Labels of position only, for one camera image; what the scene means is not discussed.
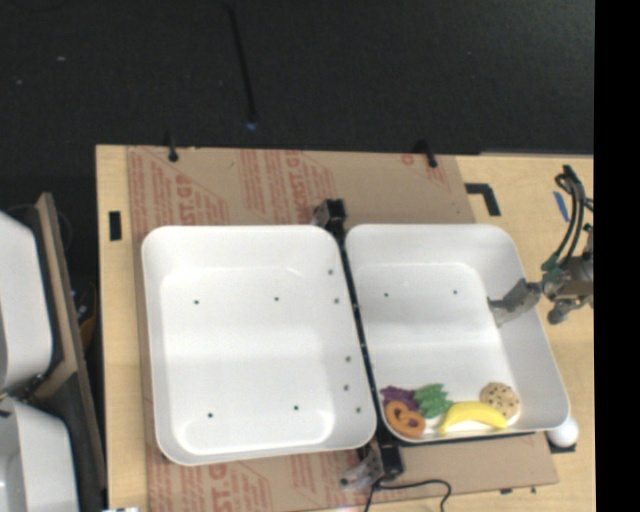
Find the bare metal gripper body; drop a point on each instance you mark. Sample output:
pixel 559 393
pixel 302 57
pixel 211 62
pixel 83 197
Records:
pixel 575 280

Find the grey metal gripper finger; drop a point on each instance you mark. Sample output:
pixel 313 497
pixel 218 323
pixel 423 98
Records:
pixel 515 302
pixel 560 312

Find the white plastic tray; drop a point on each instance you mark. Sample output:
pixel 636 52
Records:
pixel 430 340
pixel 250 350

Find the beige chocolate chip biscuit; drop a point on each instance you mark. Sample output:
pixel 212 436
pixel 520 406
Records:
pixel 500 397

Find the yellow banana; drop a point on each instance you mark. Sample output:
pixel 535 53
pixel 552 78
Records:
pixel 475 414

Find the white rounded object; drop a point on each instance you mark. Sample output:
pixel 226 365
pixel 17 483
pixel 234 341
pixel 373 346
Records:
pixel 563 433

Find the green broccoli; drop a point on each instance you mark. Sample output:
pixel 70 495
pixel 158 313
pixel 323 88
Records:
pixel 432 400

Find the purple grapes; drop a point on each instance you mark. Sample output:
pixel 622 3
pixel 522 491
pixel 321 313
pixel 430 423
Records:
pixel 395 394

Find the thin black rod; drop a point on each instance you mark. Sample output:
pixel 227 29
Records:
pixel 359 320

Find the orange doughnut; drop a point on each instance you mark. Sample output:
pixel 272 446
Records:
pixel 406 423

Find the brown cardboard board red print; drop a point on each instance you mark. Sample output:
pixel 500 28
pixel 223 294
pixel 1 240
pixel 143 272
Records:
pixel 380 185

